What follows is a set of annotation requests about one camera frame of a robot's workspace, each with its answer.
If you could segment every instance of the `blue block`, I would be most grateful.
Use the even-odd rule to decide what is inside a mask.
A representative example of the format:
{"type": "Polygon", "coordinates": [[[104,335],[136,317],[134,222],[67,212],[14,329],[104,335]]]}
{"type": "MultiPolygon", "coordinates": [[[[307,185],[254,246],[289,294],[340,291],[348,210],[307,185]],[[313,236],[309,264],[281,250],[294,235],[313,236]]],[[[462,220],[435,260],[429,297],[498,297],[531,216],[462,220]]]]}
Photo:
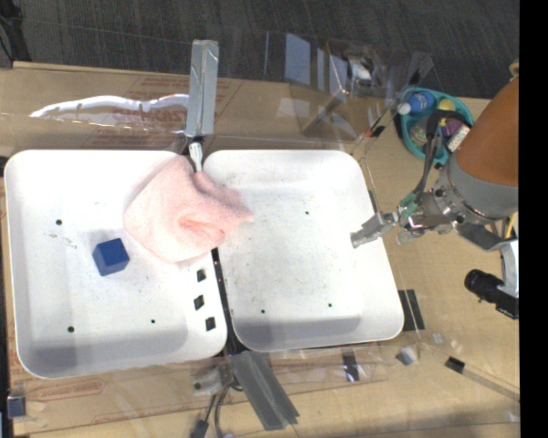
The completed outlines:
{"type": "Polygon", "coordinates": [[[101,276],[122,271],[130,261],[120,238],[98,244],[92,255],[101,276]]]}

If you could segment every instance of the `pink towel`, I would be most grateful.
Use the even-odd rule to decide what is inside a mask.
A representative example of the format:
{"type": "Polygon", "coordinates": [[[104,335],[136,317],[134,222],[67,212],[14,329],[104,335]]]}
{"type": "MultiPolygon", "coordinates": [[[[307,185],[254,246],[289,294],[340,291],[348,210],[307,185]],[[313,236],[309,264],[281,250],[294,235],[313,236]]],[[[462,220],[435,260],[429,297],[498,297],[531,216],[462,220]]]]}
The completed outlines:
{"type": "Polygon", "coordinates": [[[145,248],[175,263],[200,256],[253,214],[241,195],[194,172],[177,156],[136,196],[124,213],[124,228],[145,248]]]}

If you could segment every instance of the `white tray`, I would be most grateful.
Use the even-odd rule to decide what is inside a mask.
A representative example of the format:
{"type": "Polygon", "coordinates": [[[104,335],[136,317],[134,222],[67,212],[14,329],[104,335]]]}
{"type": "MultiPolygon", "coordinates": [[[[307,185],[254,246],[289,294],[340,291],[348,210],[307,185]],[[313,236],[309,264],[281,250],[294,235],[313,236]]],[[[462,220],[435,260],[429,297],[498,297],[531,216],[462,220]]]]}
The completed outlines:
{"type": "Polygon", "coordinates": [[[31,373],[129,369],[209,358],[223,348],[227,326],[211,255],[167,264],[123,230],[126,206],[173,157],[23,151],[8,161],[16,345],[31,373]],[[117,237],[130,263],[102,277],[91,252],[117,237]],[[200,296],[204,305],[195,309],[200,296]]]}
{"type": "Polygon", "coordinates": [[[255,214],[219,247],[234,330],[258,351],[390,339],[404,323],[379,239],[350,234],[374,213],[340,151],[218,151],[204,170],[255,214]]]}

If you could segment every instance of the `black floor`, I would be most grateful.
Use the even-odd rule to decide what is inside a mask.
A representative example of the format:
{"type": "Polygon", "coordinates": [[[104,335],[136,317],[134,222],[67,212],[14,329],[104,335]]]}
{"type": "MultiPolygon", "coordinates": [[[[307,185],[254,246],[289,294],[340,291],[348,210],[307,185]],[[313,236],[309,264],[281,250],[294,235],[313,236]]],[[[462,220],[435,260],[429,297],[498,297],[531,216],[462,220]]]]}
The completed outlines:
{"type": "MultiPolygon", "coordinates": [[[[171,54],[175,44],[268,30],[427,52],[448,94],[491,98],[520,55],[520,0],[14,1],[31,57],[49,63],[183,72],[171,54]]],[[[8,56],[0,45],[0,67],[10,66],[8,56]]],[[[0,268],[0,410],[6,393],[3,305],[0,268]]]]}

